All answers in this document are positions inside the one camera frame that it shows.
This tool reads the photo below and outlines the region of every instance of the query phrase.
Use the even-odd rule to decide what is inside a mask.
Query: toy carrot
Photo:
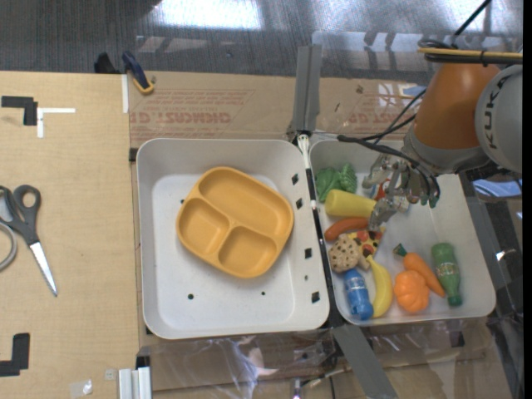
[[[432,271],[431,267],[426,264],[423,257],[417,253],[408,253],[402,246],[398,244],[394,249],[393,253],[402,257],[402,263],[406,270],[415,270],[418,272],[426,281],[426,285],[434,293],[438,294],[440,297],[445,297],[446,292],[438,281],[436,274]]]

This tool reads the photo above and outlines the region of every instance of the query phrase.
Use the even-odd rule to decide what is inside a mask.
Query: green toy vegetable
[[[325,201],[329,190],[339,190],[341,187],[340,174],[335,169],[323,169],[316,175],[316,192],[321,202]]]
[[[318,172],[316,175],[318,199],[325,202],[330,190],[345,190],[353,194],[356,192],[357,175],[352,165],[344,164],[341,171],[329,167]]]
[[[340,185],[346,192],[357,193],[357,175],[349,163],[344,164],[340,171]]]

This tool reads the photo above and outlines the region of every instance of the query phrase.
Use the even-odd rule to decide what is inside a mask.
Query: white tray
[[[382,141],[400,149],[398,141]],[[370,167],[378,153],[362,145],[348,144],[336,140],[321,140],[314,144],[310,151],[311,165],[314,174],[321,169],[333,167],[337,170],[346,162],[350,162],[358,178],[357,193],[367,195],[362,188],[362,180],[369,173]],[[419,253],[432,266],[431,246],[438,242],[448,241],[455,246],[455,255],[461,271],[461,295],[463,304],[451,308],[446,298],[431,293],[430,304],[423,312],[410,314],[400,309],[394,298],[392,306],[383,316],[367,321],[356,320],[349,311],[347,297],[343,289],[342,276],[332,272],[334,294],[338,310],[349,322],[361,326],[387,325],[393,323],[414,323],[452,318],[475,318],[489,314],[495,307],[495,290],[486,266],[484,255],[472,223],[466,198],[457,175],[438,177],[441,187],[441,198],[434,209],[428,205],[410,205],[405,214],[394,214],[384,224],[386,233],[377,249],[375,261],[383,264],[390,272],[392,280],[404,270],[402,261],[393,256],[392,250],[402,243],[407,251]],[[325,213],[320,208],[320,223],[325,231],[337,218]],[[333,243],[326,243],[328,250]],[[371,271],[364,273],[370,299],[375,297],[375,283]]]
[[[290,238],[260,277],[223,273],[177,238],[180,201],[205,171],[221,165],[252,175],[293,207]],[[327,287],[297,147],[282,140],[154,139],[138,151],[137,177],[143,312],[154,334],[214,337],[308,330],[325,323]]]

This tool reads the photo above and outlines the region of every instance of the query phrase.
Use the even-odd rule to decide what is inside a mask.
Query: scissor blade
[[[56,283],[53,281],[52,271],[50,270],[50,266],[48,266],[47,258],[44,255],[44,250],[42,249],[41,243],[30,245],[30,249],[35,256],[35,260],[39,265],[39,269],[41,270],[42,276],[46,280],[48,287],[50,287],[53,295],[57,297]]]

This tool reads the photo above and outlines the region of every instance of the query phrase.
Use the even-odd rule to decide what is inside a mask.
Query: orange plate
[[[193,255],[239,278],[271,268],[292,227],[292,208],[279,192],[230,167],[205,172],[175,222]]]

